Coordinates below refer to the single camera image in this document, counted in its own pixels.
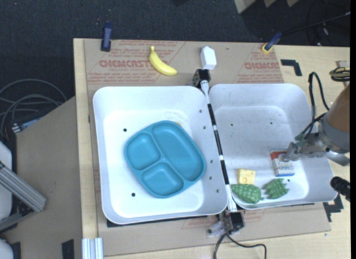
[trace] yellow block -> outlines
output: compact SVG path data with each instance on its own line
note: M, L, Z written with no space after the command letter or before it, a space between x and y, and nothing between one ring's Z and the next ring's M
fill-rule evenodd
M254 184L256 171L238 169L238 184Z

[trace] green object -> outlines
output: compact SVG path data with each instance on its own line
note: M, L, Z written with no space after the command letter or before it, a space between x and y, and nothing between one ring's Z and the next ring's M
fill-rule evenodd
M261 189L252 184L232 184L231 190L247 203L258 203L261 199Z
M289 191L285 188L286 184L283 184L283 178L275 179L264 186L266 194L269 199L278 199Z

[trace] banana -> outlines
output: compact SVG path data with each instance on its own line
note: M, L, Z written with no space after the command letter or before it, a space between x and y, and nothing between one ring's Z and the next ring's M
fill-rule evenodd
M158 54L155 51L154 46L151 46L150 63L159 73L162 73L166 76L173 76L173 75L177 74L177 70L175 70L173 67L165 64L160 59L160 57L158 56Z

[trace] blue plate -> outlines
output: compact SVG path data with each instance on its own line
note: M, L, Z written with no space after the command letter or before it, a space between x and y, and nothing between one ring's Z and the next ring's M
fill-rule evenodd
M139 182L158 198L188 189L206 169L199 148L173 121L160 121L142 129L126 142L124 153Z

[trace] yellow sponge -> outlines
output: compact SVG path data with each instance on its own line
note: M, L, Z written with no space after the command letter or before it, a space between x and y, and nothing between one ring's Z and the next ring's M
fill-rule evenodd
M238 184L254 184L256 171L238 169Z

